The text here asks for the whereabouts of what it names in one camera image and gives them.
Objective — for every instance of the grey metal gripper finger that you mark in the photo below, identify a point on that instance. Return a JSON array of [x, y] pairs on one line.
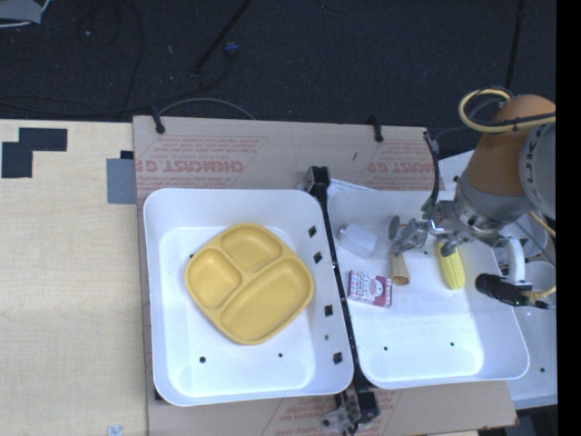
[[410, 236], [448, 244]]

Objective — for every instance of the pink and white carton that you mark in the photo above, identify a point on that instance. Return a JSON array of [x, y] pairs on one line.
[[370, 288]]

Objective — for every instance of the yellow divided plate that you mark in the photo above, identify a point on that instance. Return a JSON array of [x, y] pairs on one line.
[[249, 284]]

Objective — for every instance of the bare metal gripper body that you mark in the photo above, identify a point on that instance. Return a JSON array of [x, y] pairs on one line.
[[463, 225]]

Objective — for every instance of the brown cardboard board red print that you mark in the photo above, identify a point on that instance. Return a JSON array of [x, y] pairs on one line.
[[281, 157]]

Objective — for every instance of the black cylinder on white bracket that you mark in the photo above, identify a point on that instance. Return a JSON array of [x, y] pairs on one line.
[[499, 287]]

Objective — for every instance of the white plastic tray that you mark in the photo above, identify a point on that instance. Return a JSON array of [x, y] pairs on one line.
[[254, 370], [422, 329]]

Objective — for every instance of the yellow corn cob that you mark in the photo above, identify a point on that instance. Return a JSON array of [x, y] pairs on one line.
[[451, 268]]

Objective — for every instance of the tan ice cream cone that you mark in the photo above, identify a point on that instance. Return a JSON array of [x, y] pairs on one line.
[[399, 268]]

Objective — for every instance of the clear plastic bottle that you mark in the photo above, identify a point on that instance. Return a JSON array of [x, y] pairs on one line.
[[358, 240]]

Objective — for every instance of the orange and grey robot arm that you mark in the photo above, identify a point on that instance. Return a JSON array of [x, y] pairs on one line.
[[497, 166]]

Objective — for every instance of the thin black rod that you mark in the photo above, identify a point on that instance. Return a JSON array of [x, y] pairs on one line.
[[341, 284]]

